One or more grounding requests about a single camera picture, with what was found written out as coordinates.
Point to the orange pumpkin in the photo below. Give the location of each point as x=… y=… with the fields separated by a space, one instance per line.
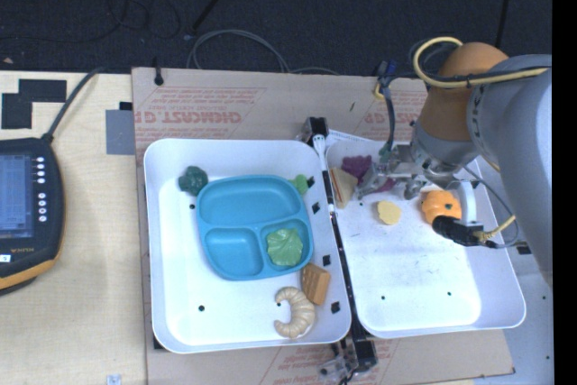
x=439 y=205

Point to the orange waffle biscuit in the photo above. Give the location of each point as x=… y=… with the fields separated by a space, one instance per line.
x=315 y=283

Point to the blue divided plate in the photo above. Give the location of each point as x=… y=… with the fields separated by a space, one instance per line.
x=243 y=207

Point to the white plastic tray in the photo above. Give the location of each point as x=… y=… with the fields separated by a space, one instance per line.
x=180 y=284
x=414 y=275

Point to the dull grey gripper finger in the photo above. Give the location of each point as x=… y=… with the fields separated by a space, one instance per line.
x=409 y=190
x=367 y=184

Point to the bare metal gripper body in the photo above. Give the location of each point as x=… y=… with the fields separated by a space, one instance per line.
x=408 y=167

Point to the light green broccoli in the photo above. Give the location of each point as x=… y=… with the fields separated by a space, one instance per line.
x=299 y=184

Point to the purple grapes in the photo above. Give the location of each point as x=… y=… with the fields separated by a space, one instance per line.
x=356 y=166

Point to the thin black and white rod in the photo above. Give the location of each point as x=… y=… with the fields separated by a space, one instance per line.
x=334 y=212

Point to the yellow lumpy toy food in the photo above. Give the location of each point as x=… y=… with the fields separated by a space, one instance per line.
x=389 y=213

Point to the dark green broccoli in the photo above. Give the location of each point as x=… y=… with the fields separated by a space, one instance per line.
x=193 y=181

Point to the brown cardboard board, red print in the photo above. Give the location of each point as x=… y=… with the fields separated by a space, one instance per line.
x=252 y=112

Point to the toy sandwich wedge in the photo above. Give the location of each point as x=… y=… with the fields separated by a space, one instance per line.
x=342 y=187

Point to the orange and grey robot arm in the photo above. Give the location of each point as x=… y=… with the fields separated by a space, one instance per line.
x=518 y=126

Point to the light green lettuce leaf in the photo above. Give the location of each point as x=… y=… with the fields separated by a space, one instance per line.
x=284 y=246

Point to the black cylinder on white bracket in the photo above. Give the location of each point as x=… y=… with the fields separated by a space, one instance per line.
x=455 y=231

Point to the beige croissant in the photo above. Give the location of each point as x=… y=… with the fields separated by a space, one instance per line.
x=299 y=311

